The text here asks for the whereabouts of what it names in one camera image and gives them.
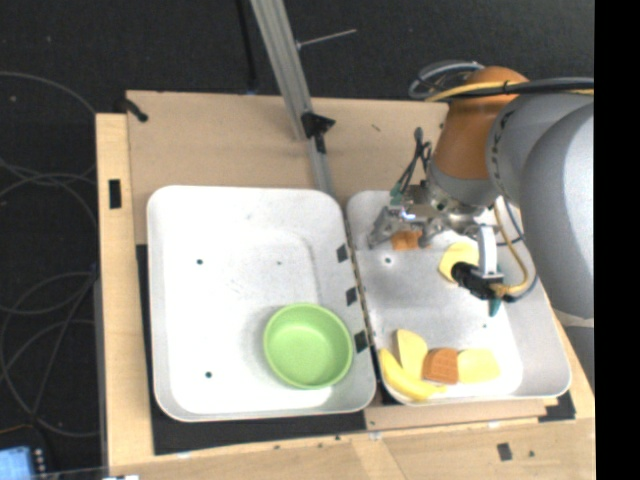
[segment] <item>black cable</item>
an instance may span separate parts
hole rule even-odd
[[[69,329],[69,325],[73,317],[76,316],[78,309],[80,309],[80,305],[84,298],[89,294],[89,291],[93,287],[93,284],[96,281],[96,276],[92,275],[86,283],[82,295],[78,296],[76,302],[74,302],[69,314],[67,315],[66,320],[64,321],[64,325],[62,326],[62,330],[58,335],[58,339],[56,341],[55,346],[53,347],[53,351],[51,352],[51,356],[49,357],[49,364],[47,365],[47,369],[45,370],[45,374],[42,378],[42,382],[40,383],[40,389],[38,391],[38,395],[36,396],[36,400],[33,403],[33,407],[31,409],[31,413],[35,416],[38,414],[38,410],[40,409],[40,403],[42,402],[42,395],[44,394],[44,390],[47,387],[49,382],[49,377],[51,376],[51,370],[53,370],[53,365],[55,364],[56,358],[58,357],[58,352],[60,351],[60,346],[64,340],[64,337],[67,334],[67,330]]]
[[[77,175],[75,174],[66,174],[66,173],[46,173],[46,174],[38,174],[36,176],[32,176],[31,178],[25,178],[25,179],[21,179],[20,181],[16,181],[15,183],[12,183],[11,185],[9,185],[8,187],[4,188],[3,190],[0,190],[0,198],[4,197],[6,194],[8,194],[9,192],[12,192],[13,190],[16,190],[17,188],[22,187],[23,185],[27,185],[29,183],[33,183],[34,180],[39,180],[39,179],[52,179],[52,178],[65,178],[65,177],[76,177]],[[73,190],[71,187],[67,186],[67,185],[57,185],[59,188],[65,190],[66,192],[68,192],[71,196],[73,196],[79,203],[80,205],[83,207],[83,209],[87,212],[87,215],[89,216],[89,219],[91,220],[91,223],[93,224],[94,228],[98,228],[98,221],[96,220],[96,217],[93,213],[93,210],[89,207],[89,205],[85,202],[84,199],[82,199],[82,197],[80,197],[80,195]]]
[[[511,203],[509,203],[509,201],[507,201],[506,199],[504,201],[504,207],[507,210],[507,215],[509,215],[509,220],[511,221],[511,224],[513,225],[514,229],[516,230],[516,233],[518,234],[518,238],[520,238],[520,240],[524,240],[524,232],[520,228],[520,225],[518,224],[518,220],[516,219],[516,216],[513,214]]]
[[[247,92],[255,93],[258,89],[258,70],[256,69],[256,61],[251,48],[251,39],[249,37],[249,27],[247,26],[247,17],[244,12],[242,0],[233,0],[238,13],[238,24],[240,25],[240,34],[242,37],[242,45],[244,47],[244,55],[247,60],[248,79]]]
[[[595,88],[593,78],[551,78],[518,84],[505,82],[501,87],[475,89],[449,96],[452,99],[480,98],[500,94],[538,94],[548,92],[585,91]]]
[[[396,183],[396,185],[400,187],[401,194],[404,194],[407,188],[409,188],[409,183],[411,183],[411,178],[413,177],[418,160],[421,160],[422,167],[426,174],[427,164],[431,158],[431,142],[423,142],[422,128],[416,128],[414,139],[416,141],[416,148],[413,152],[413,158]]]
[[[27,178],[33,178],[34,176],[39,176],[42,173],[36,171],[35,169],[30,169],[28,167],[21,167],[19,165],[10,164],[4,158],[0,157],[0,167],[5,168],[11,174],[20,178],[21,180],[26,180]],[[59,185],[68,185],[75,181],[84,181],[85,183],[89,183],[90,185],[95,185],[96,182],[92,179],[87,178],[87,175],[95,169],[95,165],[92,165],[88,169],[86,169],[81,174],[73,174],[73,173],[60,173],[64,178],[69,178],[67,181],[59,181],[57,178],[51,178],[50,181],[32,181],[34,185],[39,185],[42,187],[54,187]]]
[[[41,283],[39,283],[38,285],[30,288],[27,292],[25,292],[25,294],[23,294],[18,301],[16,302],[16,306],[18,304],[21,304],[24,302],[24,300],[26,300],[31,294],[33,294],[35,291],[37,291],[38,288],[41,288],[42,286],[45,286],[46,284],[50,284],[51,282],[53,282],[53,280],[57,280],[59,279],[61,276],[63,276],[64,274],[61,274],[60,276],[54,276],[48,280],[45,280]],[[53,425],[51,425],[50,423],[48,423],[47,421],[45,421],[43,418],[41,418],[40,416],[38,416],[38,409],[39,409],[39,405],[42,399],[42,395],[44,393],[44,389],[46,387],[46,383],[48,382],[49,376],[51,374],[51,370],[53,369],[53,365],[55,364],[55,360],[57,358],[58,352],[59,352],[59,348],[60,345],[62,343],[62,340],[64,339],[64,336],[69,328],[69,326],[74,323],[73,321],[73,317],[75,316],[75,314],[77,313],[80,304],[82,303],[82,301],[84,300],[84,298],[87,296],[87,294],[89,293],[93,283],[95,282],[96,278],[97,278],[97,274],[95,271],[91,272],[91,273],[84,273],[84,275],[89,276],[89,279],[87,280],[87,282],[83,285],[82,288],[82,293],[80,293],[77,297],[76,300],[73,304],[72,309],[70,310],[69,314],[67,315],[67,318],[65,319],[64,322],[58,322],[56,324],[53,324],[43,330],[41,330],[39,333],[37,333],[36,335],[32,336],[19,350],[18,352],[16,352],[14,354],[14,356],[12,357],[11,361],[9,363],[6,362],[5,356],[4,356],[4,339],[5,339],[5,335],[6,335],[6,331],[7,328],[9,326],[9,322],[12,318],[12,315],[9,315],[7,317],[7,319],[5,320],[2,329],[0,330],[0,373],[3,373],[3,376],[0,376],[0,382],[2,380],[5,380],[7,383],[7,387],[9,388],[14,400],[22,407],[22,409],[32,418],[34,423],[38,423],[40,426],[48,429],[51,432],[60,434],[62,436],[65,437],[74,437],[74,438],[87,438],[87,437],[94,437],[96,435],[98,435],[98,431],[90,431],[90,432],[76,432],[76,431],[68,431],[68,430],[62,430],[59,429]],[[77,323],[91,323],[90,321],[86,321],[86,320],[77,320]],[[56,329],[57,327],[62,327],[62,330],[60,332],[60,334],[58,335],[58,340],[56,342],[56,345],[54,347],[54,351],[51,354],[51,358],[49,360],[49,364],[47,365],[47,370],[45,372],[45,375],[43,377],[43,380],[41,382],[40,385],[40,390],[38,392],[38,396],[36,398],[36,401],[34,403],[33,408],[30,408],[29,405],[24,401],[24,399],[22,398],[22,396],[20,395],[20,393],[18,392],[15,384],[13,383],[13,380],[11,379],[10,375],[9,375],[9,368],[11,368],[11,366],[13,366],[13,364],[15,363],[15,361],[17,361],[17,359],[24,353],[25,350],[28,349],[29,346],[31,346],[31,344],[35,343],[35,341],[37,339],[39,339],[40,337],[42,337],[44,334],[51,332],[52,330]]]
[[[17,71],[0,71],[0,77],[4,77],[4,78],[18,78],[18,79],[22,79],[22,80],[31,80],[33,82],[38,82],[44,85],[48,85],[50,87],[54,87],[66,94],[68,94],[69,96],[71,96],[72,98],[74,98],[76,101],[78,101],[84,108],[86,108],[92,115],[95,116],[96,114],[96,109],[93,107],[93,105],[91,105],[91,103],[89,103],[87,100],[85,100],[82,96],[80,96],[77,92],[75,92],[73,89],[70,89],[69,87],[59,84],[58,82],[54,82],[53,80],[49,80],[48,78],[43,78],[41,76],[36,76],[36,75],[30,75],[29,73],[19,73]]]
[[[521,241],[522,241],[522,238],[520,238],[518,236],[518,237],[514,238],[513,240],[511,240],[511,243],[512,244],[517,244],[518,242],[521,242]],[[498,247],[506,247],[507,246],[507,242],[498,242],[498,243],[496,243],[496,245]]]
[[[536,284],[538,284],[538,274],[534,276],[533,281],[531,281],[531,283],[529,284],[529,286],[527,286],[527,289],[525,291],[523,291],[522,293],[519,293],[518,295],[509,295],[508,299],[505,298],[505,301],[518,302],[519,300],[529,295],[533,291],[533,289],[536,287]]]
[[[47,313],[52,313],[53,311],[56,311],[57,309],[63,308],[67,304],[70,304],[72,301],[74,301],[76,299],[76,297],[78,297],[80,295],[82,290],[84,290],[84,285],[82,285],[78,289],[78,291],[74,292],[67,299],[63,300],[62,302],[58,302],[56,304],[52,304],[51,306],[47,306],[46,308],[26,310],[26,309],[20,309],[19,306],[32,293],[38,291],[43,286],[46,286],[48,284],[51,284],[54,281],[58,281],[58,280],[64,279],[64,278],[80,277],[80,276],[87,276],[87,275],[89,275],[89,274],[87,274],[86,272],[66,272],[64,274],[58,274],[57,276],[53,276],[53,277],[47,278],[44,281],[40,281],[39,283],[37,283],[34,286],[32,286],[22,297],[20,297],[18,302],[16,302],[13,305],[13,307],[8,307],[8,306],[4,306],[4,305],[0,304],[0,311],[3,312],[3,313],[8,313],[9,315],[14,315],[14,316],[35,316],[35,315],[39,316],[39,315],[45,315]]]

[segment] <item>black mat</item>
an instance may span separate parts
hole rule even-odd
[[[226,92],[248,88],[250,76],[257,76],[259,93],[277,90],[248,0],[242,1],[257,74],[247,68],[235,0],[1,1],[2,69],[62,83],[100,112],[114,110],[113,102],[129,89]],[[531,79],[594,73],[595,0],[285,0],[285,5],[301,41],[358,30],[302,49],[313,96],[406,99],[422,67],[451,58],[505,65]],[[94,137],[84,129],[90,119],[72,98],[51,87],[0,80],[0,156],[11,163],[42,171],[84,171],[95,162]],[[0,181],[5,188],[15,178]],[[78,227],[86,222],[72,198],[41,197],[41,187],[33,188],[32,195],[31,188],[0,201],[0,302],[5,304],[50,275],[86,269],[96,257],[92,237],[78,239]],[[52,222],[58,222],[54,218],[65,222],[52,229]],[[12,335],[14,346],[40,329],[40,319],[23,320],[25,334]],[[88,365],[95,350],[91,331],[76,330],[87,336],[86,343],[78,341],[69,360],[81,358]],[[25,355],[15,370],[27,400],[37,395],[39,375],[34,372],[41,372],[38,361],[46,350],[32,347],[31,352],[34,358]],[[55,414],[47,415],[52,421],[72,429],[96,427],[93,368],[65,367],[52,375],[50,393],[59,400]],[[58,396],[70,392],[86,403]],[[47,398],[43,406],[50,403]],[[2,383],[0,430],[22,417]],[[100,464],[97,438],[50,437],[61,469]]]
[[[151,365],[151,333],[149,319],[149,284],[147,246],[136,247],[140,302],[144,324],[145,351],[149,372],[149,393],[153,444],[156,455],[180,451],[213,448],[240,443],[277,441],[299,437],[339,435],[365,430],[364,412],[327,416],[269,418],[258,420],[222,421],[213,423],[184,423],[167,416],[153,396]]]

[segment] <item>white tray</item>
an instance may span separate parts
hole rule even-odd
[[[365,329],[333,199],[314,190],[170,186],[152,195],[147,214],[155,396],[169,416],[273,418],[370,403],[368,347],[343,380],[319,390],[285,385],[262,350],[268,319],[294,302],[333,310],[354,336]]]
[[[566,391],[571,369],[540,284],[517,303],[503,304],[496,316],[489,317],[487,301],[477,299],[438,273],[447,247],[461,240],[471,242],[470,239],[449,231],[438,235],[424,250],[394,251],[388,242],[373,250],[368,248],[367,234],[388,201],[388,192],[367,191],[353,196],[347,205],[376,350],[395,351],[395,332],[403,328],[420,334],[429,348],[489,348],[501,370],[493,381],[449,386],[446,393],[437,393],[424,402],[412,402],[385,383],[388,391],[406,405],[419,406],[552,397]],[[484,220],[491,223],[492,215],[487,213]],[[527,257],[524,246],[518,247]],[[506,247],[498,251],[498,260],[505,276],[514,272],[520,275]]]

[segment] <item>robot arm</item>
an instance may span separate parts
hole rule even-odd
[[[507,81],[526,78],[489,67],[465,84]],[[569,92],[453,100],[426,179],[392,198],[370,246],[401,225],[421,229],[422,246],[445,229],[477,236],[477,217],[503,196],[520,208],[554,309],[592,318],[593,109],[593,96]]]

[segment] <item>black floor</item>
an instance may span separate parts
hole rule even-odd
[[[303,48],[314,96],[407,99],[423,66],[452,58],[531,79],[594,75],[595,0],[285,2],[300,41],[358,30]],[[99,465],[89,107],[113,111],[127,89],[246,92],[254,75],[274,94],[247,0],[242,9],[255,69],[235,0],[0,0],[0,359],[20,353],[10,378],[0,373],[1,444],[28,432],[56,469]],[[31,427],[11,430],[21,425]]]

